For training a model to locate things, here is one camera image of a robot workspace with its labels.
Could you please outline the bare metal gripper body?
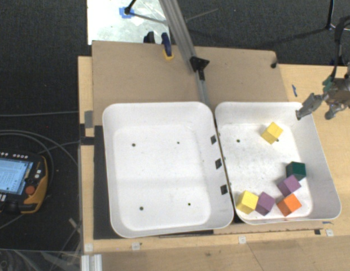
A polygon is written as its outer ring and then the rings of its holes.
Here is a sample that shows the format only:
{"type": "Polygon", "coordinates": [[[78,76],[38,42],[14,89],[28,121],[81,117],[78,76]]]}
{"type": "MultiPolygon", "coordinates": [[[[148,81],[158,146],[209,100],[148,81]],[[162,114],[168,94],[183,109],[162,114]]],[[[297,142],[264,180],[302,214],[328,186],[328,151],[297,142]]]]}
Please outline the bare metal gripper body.
{"type": "Polygon", "coordinates": [[[328,105],[350,108],[350,78],[327,78],[322,84],[323,100],[328,105]]]}

